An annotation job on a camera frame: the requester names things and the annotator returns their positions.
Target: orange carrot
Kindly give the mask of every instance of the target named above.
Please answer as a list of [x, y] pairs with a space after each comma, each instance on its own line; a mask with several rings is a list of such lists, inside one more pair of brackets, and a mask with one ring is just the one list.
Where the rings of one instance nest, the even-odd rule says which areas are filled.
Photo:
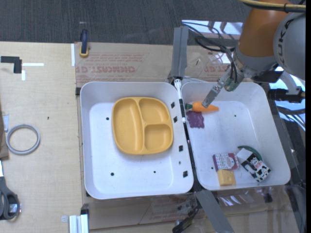
[[199, 101], [193, 102], [192, 104], [186, 103], [185, 109], [186, 110], [192, 109], [195, 112], [218, 111], [219, 110], [219, 108], [217, 106], [211, 105], [211, 104], [207, 108], [205, 108], [202, 105], [202, 102], [199, 102]]

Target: yellow plate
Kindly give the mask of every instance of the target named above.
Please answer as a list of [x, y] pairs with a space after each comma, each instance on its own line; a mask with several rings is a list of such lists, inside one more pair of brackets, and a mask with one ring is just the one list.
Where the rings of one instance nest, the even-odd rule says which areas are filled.
[[159, 153], [167, 150], [173, 142], [170, 112], [158, 99], [119, 99], [113, 105], [111, 118], [115, 142], [125, 153]]

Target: wooden table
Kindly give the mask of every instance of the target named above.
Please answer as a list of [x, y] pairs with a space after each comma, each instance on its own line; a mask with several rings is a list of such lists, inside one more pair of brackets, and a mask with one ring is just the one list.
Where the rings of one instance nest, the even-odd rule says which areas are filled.
[[[18, 56], [23, 64], [44, 65], [23, 66], [23, 81], [21, 74], [13, 73], [13, 64], [0, 63], [1, 111], [9, 115], [9, 128], [28, 123], [37, 127], [41, 136], [33, 153], [10, 153], [2, 160], [7, 186], [18, 194], [22, 213], [13, 222], [1, 220], [0, 233], [67, 233], [66, 218], [80, 214], [83, 185], [71, 45], [1, 42], [0, 55]], [[16, 149], [27, 149], [35, 141], [29, 130], [15, 134], [11, 144]], [[238, 232], [298, 232], [290, 206], [228, 220]], [[208, 220], [202, 224], [214, 232]], [[174, 222], [168, 222], [93, 232], [172, 232], [173, 226]]]

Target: gray ring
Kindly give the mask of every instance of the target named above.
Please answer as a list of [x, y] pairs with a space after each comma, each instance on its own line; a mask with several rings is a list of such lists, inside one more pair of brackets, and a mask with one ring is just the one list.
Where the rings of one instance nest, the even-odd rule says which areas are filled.
[[[30, 129], [32, 130], [36, 136], [37, 136], [37, 142], [28, 150], [25, 150], [25, 151], [20, 151], [20, 150], [16, 150], [14, 149], [11, 145], [10, 145], [10, 137], [12, 135], [12, 133], [14, 133], [16, 130], [18, 129]], [[18, 124], [18, 125], [15, 125], [14, 127], [12, 127], [9, 131], [8, 131], [8, 134], [6, 135], [6, 144], [8, 145], [8, 148], [9, 150], [14, 153], [14, 154], [19, 154], [19, 155], [25, 155], [25, 154], [29, 154], [31, 152], [33, 152], [39, 145], [40, 143], [40, 134], [39, 134], [39, 131], [36, 127], [34, 127], [33, 125], [30, 125], [30, 124]]]

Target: yellow clip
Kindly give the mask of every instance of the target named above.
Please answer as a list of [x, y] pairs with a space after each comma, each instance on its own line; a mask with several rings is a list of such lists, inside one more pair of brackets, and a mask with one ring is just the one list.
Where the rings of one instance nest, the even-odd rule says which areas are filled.
[[79, 51], [79, 54], [82, 58], [85, 58], [88, 56], [88, 47], [86, 47], [86, 52], [85, 53], [82, 53], [82, 46], [80, 46], [80, 51]]

